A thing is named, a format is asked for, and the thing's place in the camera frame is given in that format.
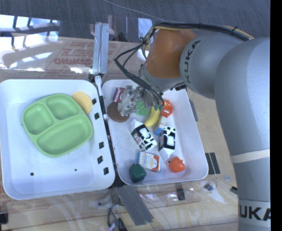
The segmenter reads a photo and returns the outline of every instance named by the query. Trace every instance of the white stripe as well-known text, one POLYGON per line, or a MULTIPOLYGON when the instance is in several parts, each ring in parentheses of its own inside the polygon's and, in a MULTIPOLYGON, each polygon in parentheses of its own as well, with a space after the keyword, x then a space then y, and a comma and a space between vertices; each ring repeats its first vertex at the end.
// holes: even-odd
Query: white stripe
POLYGON ((237 164, 237 163, 258 160, 266 157, 270 157, 270 148, 262 151, 247 152, 239 155, 234 155, 231 156, 231 161, 232 163, 237 164))

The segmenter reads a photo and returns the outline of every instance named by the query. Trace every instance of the white plastic object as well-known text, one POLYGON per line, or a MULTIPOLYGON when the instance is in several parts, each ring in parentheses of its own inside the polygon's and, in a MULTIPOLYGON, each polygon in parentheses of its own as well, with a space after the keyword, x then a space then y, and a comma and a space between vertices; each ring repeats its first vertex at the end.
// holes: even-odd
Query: white plastic object
MULTIPOLYGON (((126 85, 137 87, 136 83, 127 79, 109 80, 103 84, 106 107, 113 102, 114 90, 126 85)), ((153 185, 201 180, 208 174, 207 160, 186 90, 168 90, 164 92, 163 97, 168 99, 174 107, 166 124, 176 129, 176 148, 170 159, 175 156, 183 159, 186 169, 183 172, 174 173, 170 170, 169 160, 167 160, 162 162, 159 173, 147 172, 144 180, 134 183, 129 175, 129 167, 137 163, 140 149, 130 133, 130 124, 134 119, 144 122, 146 117, 133 113, 130 114, 127 121, 122 123, 108 118, 118 173, 127 185, 153 185)), ((156 141, 159 141, 159 136, 154 135, 153 128, 149 128, 149 131, 156 141)), ((152 148, 150 153, 160 155, 158 145, 152 148)))
POLYGON ((0 83, 0 154, 4 190, 13 199, 106 189, 115 179, 99 96, 85 80, 9 79, 0 83), (47 95, 76 91, 96 100, 88 114, 93 136, 69 154, 48 157, 27 135, 22 112, 47 95))

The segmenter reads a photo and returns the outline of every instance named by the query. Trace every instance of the black hole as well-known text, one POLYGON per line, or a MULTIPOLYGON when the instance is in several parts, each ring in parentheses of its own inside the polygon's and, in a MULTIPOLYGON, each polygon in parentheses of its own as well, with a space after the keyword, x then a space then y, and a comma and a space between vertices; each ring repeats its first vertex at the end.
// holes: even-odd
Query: black hole
POLYGON ((100 157, 97 158, 98 164, 100 164, 102 161, 103 161, 103 156, 100 156, 100 157))
POLYGON ((108 169, 107 167, 105 167, 105 168, 103 169, 103 174, 106 175, 106 174, 108 174, 108 173, 109 173, 109 169, 108 169))

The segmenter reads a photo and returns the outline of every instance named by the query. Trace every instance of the green round object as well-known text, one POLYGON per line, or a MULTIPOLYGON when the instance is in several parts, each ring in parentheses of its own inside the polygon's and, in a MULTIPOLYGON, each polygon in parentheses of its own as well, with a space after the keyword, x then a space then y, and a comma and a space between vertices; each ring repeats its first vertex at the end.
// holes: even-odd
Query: green round object
POLYGON ((136 107, 138 109, 138 111, 136 112, 137 115, 140 115, 140 116, 148 116, 151 112, 150 109, 147 109, 145 106, 144 106, 144 103, 143 101, 138 101, 136 102, 136 107))

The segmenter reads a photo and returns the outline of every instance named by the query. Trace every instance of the robotic arm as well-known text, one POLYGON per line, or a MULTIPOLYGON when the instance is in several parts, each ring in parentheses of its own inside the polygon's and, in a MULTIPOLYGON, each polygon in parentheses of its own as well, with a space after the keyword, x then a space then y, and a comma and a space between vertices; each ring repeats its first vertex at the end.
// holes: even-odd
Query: robotic arm
POLYGON ((134 99, 118 106, 121 115, 137 100, 163 106, 155 93, 181 85, 216 101, 237 181, 239 231, 271 229, 269 48, 269 38, 160 28, 134 99))

